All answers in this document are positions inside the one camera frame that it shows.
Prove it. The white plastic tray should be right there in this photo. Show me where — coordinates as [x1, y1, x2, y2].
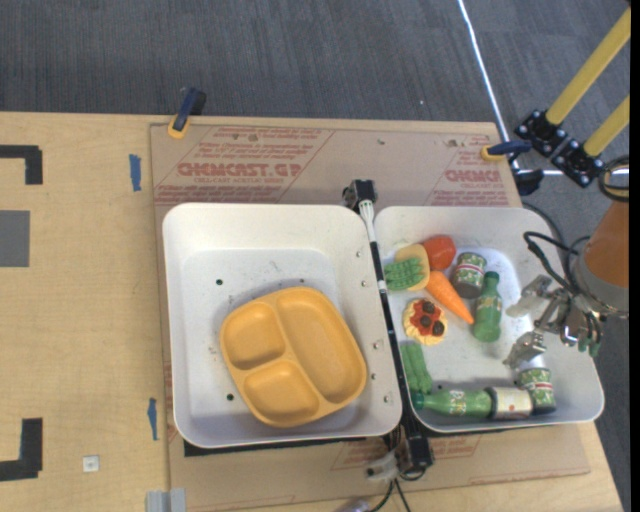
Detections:
[162, 202, 404, 450]
[372, 205, 606, 435]

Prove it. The green bottle with printed label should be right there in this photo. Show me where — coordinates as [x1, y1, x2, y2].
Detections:
[410, 388, 494, 420]

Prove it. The black block with thin wires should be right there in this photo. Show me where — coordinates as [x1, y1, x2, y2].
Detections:
[398, 433, 435, 474]
[342, 178, 378, 210]

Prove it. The orange toy carrot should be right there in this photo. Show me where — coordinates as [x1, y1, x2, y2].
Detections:
[424, 270, 476, 327]

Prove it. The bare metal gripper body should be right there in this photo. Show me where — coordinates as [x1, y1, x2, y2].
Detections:
[535, 285, 609, 351]

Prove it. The white can with red print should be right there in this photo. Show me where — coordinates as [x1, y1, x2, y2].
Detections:
[486, 385, 535, 421]

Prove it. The thin black and white rod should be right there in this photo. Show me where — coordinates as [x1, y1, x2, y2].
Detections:
[358, 199, 417, 441]

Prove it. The green plastic bottle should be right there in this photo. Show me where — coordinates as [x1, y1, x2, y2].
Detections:
[471, 271, 504, 344]

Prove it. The green and white small can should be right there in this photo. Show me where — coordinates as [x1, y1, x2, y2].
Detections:
[449, 252, 488, 300]
[516, 367, 558, 416]

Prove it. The toy spaghetti with meatballs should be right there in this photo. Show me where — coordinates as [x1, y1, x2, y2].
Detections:
[401, 297, 449, 347]

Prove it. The red-orange toy tomato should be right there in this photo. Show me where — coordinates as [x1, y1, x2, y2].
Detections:
[422, 234, 458, 272]

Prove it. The green toy asparagus bundle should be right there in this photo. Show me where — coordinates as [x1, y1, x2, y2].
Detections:
[399, 342, 435, 396]

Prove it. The brown cardboard board red print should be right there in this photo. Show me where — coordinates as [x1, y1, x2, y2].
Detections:
[149, 122, 592, 507]

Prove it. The yellow toy with green peas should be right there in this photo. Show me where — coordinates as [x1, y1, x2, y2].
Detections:
[383, 243, 432, 293]

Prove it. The orange divided plate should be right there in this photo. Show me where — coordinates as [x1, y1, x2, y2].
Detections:
[218, 285, 369, 430]

